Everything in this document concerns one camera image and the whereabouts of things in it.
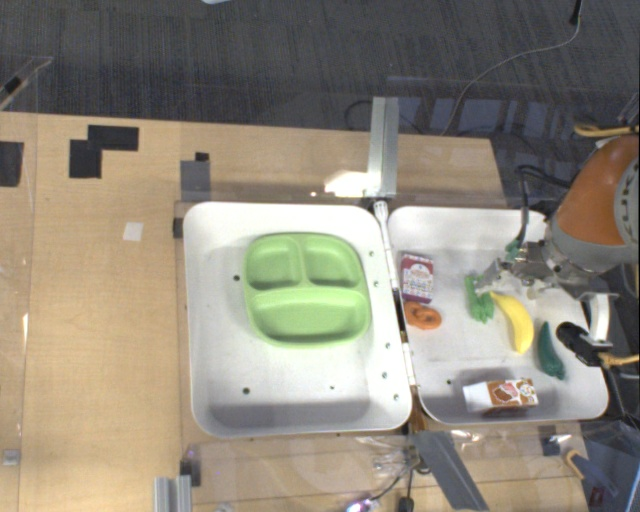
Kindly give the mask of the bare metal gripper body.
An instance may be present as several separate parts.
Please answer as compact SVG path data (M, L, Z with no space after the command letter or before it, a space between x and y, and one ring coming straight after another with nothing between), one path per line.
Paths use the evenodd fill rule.
M545 239L512 241L506 248L506 266L524 286L558 287L559 279L568 269L567 258Z

